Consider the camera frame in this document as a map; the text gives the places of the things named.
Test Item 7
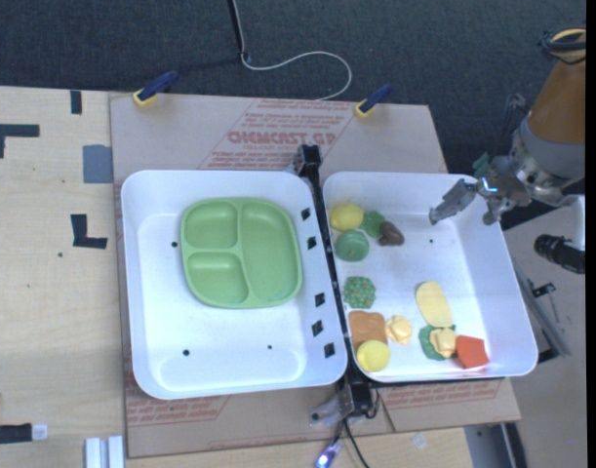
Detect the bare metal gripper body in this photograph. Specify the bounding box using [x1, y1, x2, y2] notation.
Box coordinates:
[475, 143, 586, 210]

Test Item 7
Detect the white plastic tray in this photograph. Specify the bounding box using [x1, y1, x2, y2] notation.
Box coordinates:
[120, 169, 349, 402]
[321, 171, 539, 385]

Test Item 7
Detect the brown toy mushroom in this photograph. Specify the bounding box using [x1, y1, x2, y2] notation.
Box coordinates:
[377, 219, 407, 249]

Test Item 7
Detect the small green lettuce leaf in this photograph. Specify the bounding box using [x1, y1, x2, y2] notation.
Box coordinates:
[359, 210, 387, 239]

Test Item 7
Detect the yellow oval slice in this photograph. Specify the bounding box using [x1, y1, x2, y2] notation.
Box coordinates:
[414, 280, 455, 329]

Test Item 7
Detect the yellow lemon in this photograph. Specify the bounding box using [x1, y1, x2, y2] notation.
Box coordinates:
[329, 202, 366, 234]

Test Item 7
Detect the green apple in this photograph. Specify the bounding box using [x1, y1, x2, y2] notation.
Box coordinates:
[334, 229, 371, 263]

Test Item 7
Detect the thin black rod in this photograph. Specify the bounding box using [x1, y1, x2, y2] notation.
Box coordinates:
[305, 162, 360, 385]

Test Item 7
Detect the pale yellow crumpled piece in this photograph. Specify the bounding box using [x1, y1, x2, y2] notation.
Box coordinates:
[384, 314, 415, 346]

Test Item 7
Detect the yellow lumpy piece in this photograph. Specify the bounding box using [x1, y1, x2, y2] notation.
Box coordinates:
[428, 327, 458, 360]

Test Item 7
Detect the orange red wedge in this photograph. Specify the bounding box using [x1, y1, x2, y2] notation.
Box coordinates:
[455, 334, 491, 371]

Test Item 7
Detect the large green lettuce leaf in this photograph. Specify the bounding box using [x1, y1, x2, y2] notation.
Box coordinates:
[417, 324, 457, 362]

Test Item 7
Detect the brown bread slice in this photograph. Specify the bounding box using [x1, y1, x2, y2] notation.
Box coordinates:
[347, 309, 389, 355]

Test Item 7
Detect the yellow round ball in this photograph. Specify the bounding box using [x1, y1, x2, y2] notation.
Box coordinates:
[355, 338, 392, 373]

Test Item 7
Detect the green divided plate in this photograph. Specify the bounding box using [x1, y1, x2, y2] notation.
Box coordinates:
[179, 196, 304, 310]

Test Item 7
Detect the brown cardboard board red print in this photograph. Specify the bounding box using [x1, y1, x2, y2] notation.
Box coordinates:
[108, 92, 522, 459]

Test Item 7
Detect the black cylinder on white bracket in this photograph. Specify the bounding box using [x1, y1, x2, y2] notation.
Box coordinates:
[533, 193, 587, 275]

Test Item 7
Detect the black block with thin wires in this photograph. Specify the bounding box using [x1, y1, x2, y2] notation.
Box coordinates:
[295, 143, 325, 179]
[344, 380, 377, 417]

